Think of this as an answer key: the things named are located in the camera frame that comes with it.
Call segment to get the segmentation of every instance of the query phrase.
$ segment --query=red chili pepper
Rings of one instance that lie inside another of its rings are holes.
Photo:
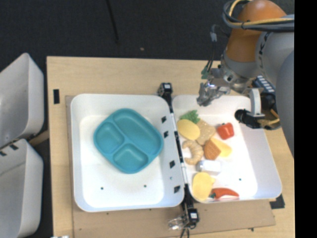
[[[218,198],[221,198],[222,196],[227,196],[227,195],[239,197],[239,194],[237,192],[229,188],[213,188],[211,190],[210,197],[218,199]]]
[[[234,136],[234,130],[232,123],[223,123],[221,126],[217,128],[217,132],[222,139],[228,139]]]

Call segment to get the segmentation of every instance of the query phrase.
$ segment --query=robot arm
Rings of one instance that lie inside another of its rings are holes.
[[[234,8],[242,4],[237,19]],[[257,76],[263,75],[276,89],[276,107],[283,132],[294,155],[294,22],[268,0],[235,0],[225,4],[224,22],[232,28],[221,65],[203,71],[197,102],[209,105],[230,90],[245,94]]]

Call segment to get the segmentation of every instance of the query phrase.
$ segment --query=black floor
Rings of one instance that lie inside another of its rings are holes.
[[[210,27],[218,24],[229,32],[221,18],[227,1],[110,0],[117,42],[106,0],[0,0],[0,71],[24,52],[44,74],[46,56],[207,60]],[[295,0],[271,1],[295,13]],[[218,37],[216,60],[226,42]],[[29,238],[52,235],[48,145],[36,149],[45,162],[43,210],[39,229]]]

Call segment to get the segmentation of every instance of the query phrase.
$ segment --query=teal divided plate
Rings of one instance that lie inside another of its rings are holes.
[[[138,112],[119,109],[97,127],[94,144],[115,167],[133,174],[144,169],[162,151],[163,138]]]

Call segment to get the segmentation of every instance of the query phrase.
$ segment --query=table surface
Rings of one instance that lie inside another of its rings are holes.
[[[176,217],[180,207],[92,214],[76,206],[66,98],[81,93],[155,94],[162,82],[172,84],[175,96],[197,94],[205,65],[201,60],[47,57],[54,236],[99,238],[105,232],[107,237],[180,236],[167,227],[167,220]],[[191,237],[207,238],[210,232],[214,238],[295,237],[294,159],[281,129],[265,133],[282,182],[285,208],[271,210],[268,200],[229,202],[221,207],[195,204],[201,221],[191,230]]]

